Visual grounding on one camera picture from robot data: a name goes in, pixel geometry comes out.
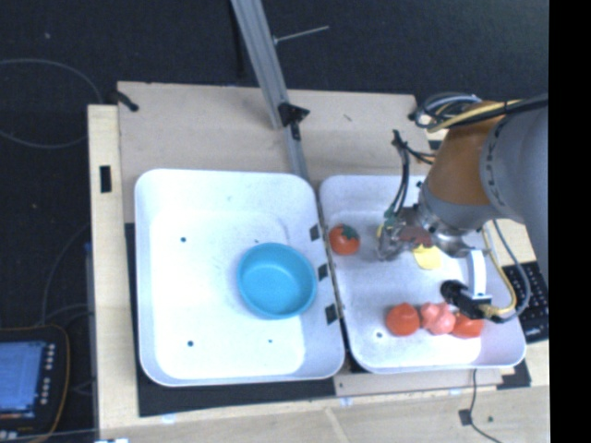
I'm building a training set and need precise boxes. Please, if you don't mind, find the yellow toy food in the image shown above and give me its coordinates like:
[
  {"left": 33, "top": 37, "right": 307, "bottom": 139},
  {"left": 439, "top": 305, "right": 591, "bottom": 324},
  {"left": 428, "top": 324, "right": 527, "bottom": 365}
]
[{"left": 412, "top": 244, "right": 442, "bottom": 271}]

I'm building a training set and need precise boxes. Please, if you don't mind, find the white plastic tray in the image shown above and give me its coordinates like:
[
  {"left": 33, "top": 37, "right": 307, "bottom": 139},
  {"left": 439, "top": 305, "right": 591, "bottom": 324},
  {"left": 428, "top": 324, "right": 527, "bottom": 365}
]
[
  {"left": 318, "top": 174, "right": 528, "bottom": 375},
  {"left": 133, "top": 168, "right": 347, "bottom": 388}
]

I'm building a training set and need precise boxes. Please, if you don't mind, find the pink toy food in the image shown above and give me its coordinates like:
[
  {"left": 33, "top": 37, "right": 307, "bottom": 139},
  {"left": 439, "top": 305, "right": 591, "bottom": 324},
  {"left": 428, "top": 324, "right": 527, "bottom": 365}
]
[{"left": 418, "top": 301, "right": 456, "bottom": 337}]

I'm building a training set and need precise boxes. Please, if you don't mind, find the orange round toy fruit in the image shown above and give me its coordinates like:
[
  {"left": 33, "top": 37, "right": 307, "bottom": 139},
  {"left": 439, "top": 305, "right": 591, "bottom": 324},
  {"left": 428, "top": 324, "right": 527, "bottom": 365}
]
[{"left": 385, "top": 302, "right": 422, "bottom": 338}]

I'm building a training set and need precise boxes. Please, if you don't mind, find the black keyboard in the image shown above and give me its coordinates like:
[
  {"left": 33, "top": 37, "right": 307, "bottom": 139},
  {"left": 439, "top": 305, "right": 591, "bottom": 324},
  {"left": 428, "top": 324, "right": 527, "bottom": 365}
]
[{"left": 501, "top": 260, "right": 550, "bottom": 344}]

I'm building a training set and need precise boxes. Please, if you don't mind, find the pale wood board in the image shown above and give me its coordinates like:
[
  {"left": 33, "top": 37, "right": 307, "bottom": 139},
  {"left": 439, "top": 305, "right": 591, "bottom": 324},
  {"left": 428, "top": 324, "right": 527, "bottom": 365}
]
[{"left": 116, "top": 80, "right": 516, "bottom": 398}]

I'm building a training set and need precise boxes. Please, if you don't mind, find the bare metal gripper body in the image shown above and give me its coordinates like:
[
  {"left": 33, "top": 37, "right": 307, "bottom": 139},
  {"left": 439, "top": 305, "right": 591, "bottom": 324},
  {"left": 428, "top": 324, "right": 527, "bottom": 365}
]
[{"left": 395, "top": 209, "right": 477, "bottom": 259}]

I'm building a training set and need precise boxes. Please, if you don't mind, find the red tomato with green top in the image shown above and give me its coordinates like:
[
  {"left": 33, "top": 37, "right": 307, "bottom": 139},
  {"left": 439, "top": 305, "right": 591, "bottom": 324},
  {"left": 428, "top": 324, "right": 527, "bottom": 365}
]
[{"left": 328, "top": 222, "right": 362, "bottom": 257}]

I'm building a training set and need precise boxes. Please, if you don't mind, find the black cylinder on white bracket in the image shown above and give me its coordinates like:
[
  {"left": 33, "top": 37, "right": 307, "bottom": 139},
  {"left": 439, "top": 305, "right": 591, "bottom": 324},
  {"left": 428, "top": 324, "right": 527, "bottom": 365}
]
[{"left": 440, "top": 246, "right": 494, "bottom": 321}]

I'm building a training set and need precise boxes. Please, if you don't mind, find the red toy food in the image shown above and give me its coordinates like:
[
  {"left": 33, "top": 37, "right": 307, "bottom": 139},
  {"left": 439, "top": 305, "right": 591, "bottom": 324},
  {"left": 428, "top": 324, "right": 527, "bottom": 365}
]
[{"left": 451, "top": 313, "right": 486, "bottom": 340}]

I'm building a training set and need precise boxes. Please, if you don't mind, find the blue bowl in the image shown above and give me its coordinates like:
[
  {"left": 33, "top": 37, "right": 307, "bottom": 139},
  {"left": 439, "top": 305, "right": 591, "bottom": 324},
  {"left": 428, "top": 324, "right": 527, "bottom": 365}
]
[{"left": 235, "top": 241, "right": 319, "bottom": 320}]

